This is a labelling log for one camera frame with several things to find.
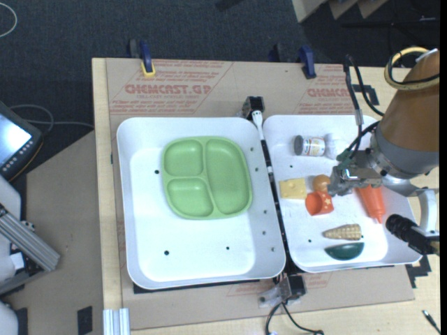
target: cardboard sheet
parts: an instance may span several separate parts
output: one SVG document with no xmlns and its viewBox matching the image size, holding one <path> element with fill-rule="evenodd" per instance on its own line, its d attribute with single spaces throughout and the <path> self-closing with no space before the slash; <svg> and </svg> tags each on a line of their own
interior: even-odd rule
<svg viewBox="0 0 447 335">
<path fill-rule="evenodd" d="M 267 315 L 258 294 L 271 280 L 135 293 L 126 268 L 125 230 L 116 132 L 136 116 L 231 117 L 248 96 L 262 96 L 264 118 L 275 114 L 353 114 L 341 65 L 315 65 L 308 80 L 301 64 L 153 60 L 145 78 L 137 59 L 106 59 L 112 159 L 123 305 L 132 329 Z M 413 299 L 405 266 L 303 274 L 307 294 L 290 310 L 314 311 Z"/>
</svg>

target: table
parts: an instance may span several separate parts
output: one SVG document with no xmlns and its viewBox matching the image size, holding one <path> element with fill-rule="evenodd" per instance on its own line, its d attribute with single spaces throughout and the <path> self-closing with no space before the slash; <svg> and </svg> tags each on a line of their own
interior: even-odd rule
<svg viewBox="0 0 447 335">
<path fill-rule="evenodd" d="M 261 63 L 256 66 L 259 69 L 268 70 L 268 68 L 271 68 L 271 65 L 268 63 Z M 384 108 L 390 102 L 393 90 L 383 80 L 383 69 L 361 68 L 360 70 L 364 82 L 367 81 L 365 83 L 372 84 L 376 89 L 381 106 Z M 396 71 L 395 75 L 403 77 L 407 72 L 408 70 L 399 70 Z M 97 58 L 92 60 L 92 77 L 101 230 L 103 306 L 104 309 L 119 309 L 123 306 L 123 300 L 119 269 L 113 170 L 110 163 L 112 145 L 106 59 Z M 365 114 L 369 114 L 369 110 L 362 100 L 360 101 L 360 106 Z M 430 187 L 439 187 L 438 168 L 430 174 L 429 178 Z M 412 200 L 411 202 L 412 207 L 417 209 L 417 200 Z M 434 329 L 424 318 L 422 310 L 428 310 L 440 326 L 439 258 L 435 255 L 430 255 L 428 258 L 432 267 L 432 273 L 428 277 L 417 279 L 417 288 L 414 290 L 416 299 L 414 301 L 299 313 L 295 314 L 295 319 L 302 326 L 311 329 L 323 329 L 326 334 L 434 333 Z M 247 318 L 197 325 L 142 329 L 132 331 L 132 334 L 263 334 L 264 325 L 264 317 Z M 279 334 L 299 334 L 286 315 L 275 316 L 270 323 L 270 330 L 275 330 Z"/>
</svg>

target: blue clamp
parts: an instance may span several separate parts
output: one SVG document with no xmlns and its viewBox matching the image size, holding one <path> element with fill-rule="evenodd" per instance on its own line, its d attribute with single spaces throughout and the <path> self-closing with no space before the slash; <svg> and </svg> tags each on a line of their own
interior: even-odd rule
<svg viewBox="0 0 447 335">
<path fill-rule="evenodd" d="M 152 77 L 155 75 L 155 67 L 152 63 L 149 46 L 143 40 L 140 41 L 140 58 L 142 59 L 141 68 L 145 77 Z"/>
<path fill-rule="evenodd" d="M 314 67 L 314 53 L 308 45 L 303 45 L 298 50 L 298 61 L 301 61 L 305 65 L 302 67 L 307 79 L 315 78 L 315 67 Z"/>
</svg>

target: green plate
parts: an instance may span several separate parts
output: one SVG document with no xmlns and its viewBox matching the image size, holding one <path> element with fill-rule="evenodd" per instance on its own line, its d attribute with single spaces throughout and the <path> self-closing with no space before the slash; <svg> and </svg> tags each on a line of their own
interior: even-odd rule
<svg viewBox="0 0 447 335">
<path fill-rule="evenodd" d="M 224 137 L 188 137 L 166 145 L 163 187 L 168 204 L 185 218 L 237 216 L 252 199 L 250 174 L 241 148 Z"/>
</svg>

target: yellow sponge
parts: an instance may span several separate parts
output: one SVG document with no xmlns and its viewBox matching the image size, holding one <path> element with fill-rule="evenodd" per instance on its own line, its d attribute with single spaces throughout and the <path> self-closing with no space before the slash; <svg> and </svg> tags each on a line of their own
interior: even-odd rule
<svg viewBox="0 0 447 335">
<path fill-rule="evenodd" d="M 304 200 L 307 196 L 306 182 L 303 178 L 280 181 L 279 191 L 282 198 Z"/>
</svg>

